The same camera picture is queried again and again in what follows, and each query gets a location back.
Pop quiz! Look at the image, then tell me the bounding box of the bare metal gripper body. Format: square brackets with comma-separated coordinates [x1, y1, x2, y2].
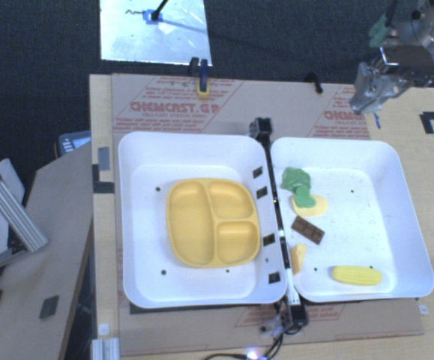
[379, 0, 434, 86]

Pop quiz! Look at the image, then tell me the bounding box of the green broccoli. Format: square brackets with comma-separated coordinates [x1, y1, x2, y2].
[280, 166, 316, 208]

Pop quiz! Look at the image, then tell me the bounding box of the yellow flat round slice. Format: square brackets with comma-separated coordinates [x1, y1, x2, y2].
[290, 193, 330, 218]

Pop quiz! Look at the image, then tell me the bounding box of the white plastic tray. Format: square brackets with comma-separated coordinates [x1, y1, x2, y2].
[118, 130, 289, 311]
[269, 136, 434, 304]

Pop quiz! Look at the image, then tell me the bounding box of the thin black and white rod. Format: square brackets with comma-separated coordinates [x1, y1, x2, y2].
[260, 132, 303, 308]

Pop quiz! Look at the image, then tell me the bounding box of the brown chocolate bar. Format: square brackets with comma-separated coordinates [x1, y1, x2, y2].
[291, 215, 326, 245]

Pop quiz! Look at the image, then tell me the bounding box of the yellow cheese wedge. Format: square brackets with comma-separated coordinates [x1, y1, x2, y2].
[289, 242, 309, 276]

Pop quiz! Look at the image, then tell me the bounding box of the yellow corn cob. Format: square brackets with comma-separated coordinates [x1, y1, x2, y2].
[331, 265, 384, 287]

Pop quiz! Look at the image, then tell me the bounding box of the brown cardboard board, red print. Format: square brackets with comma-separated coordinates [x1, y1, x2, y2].
[110, 73, 426, 356]

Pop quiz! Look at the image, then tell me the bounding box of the yellow divided plate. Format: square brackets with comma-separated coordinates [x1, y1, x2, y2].
[165, 177, 262, 270]

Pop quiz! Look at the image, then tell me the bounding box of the black block with thin wires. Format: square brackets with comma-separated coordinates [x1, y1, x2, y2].
[248, 116, 274, 140]
[259, 301, 310, 338]

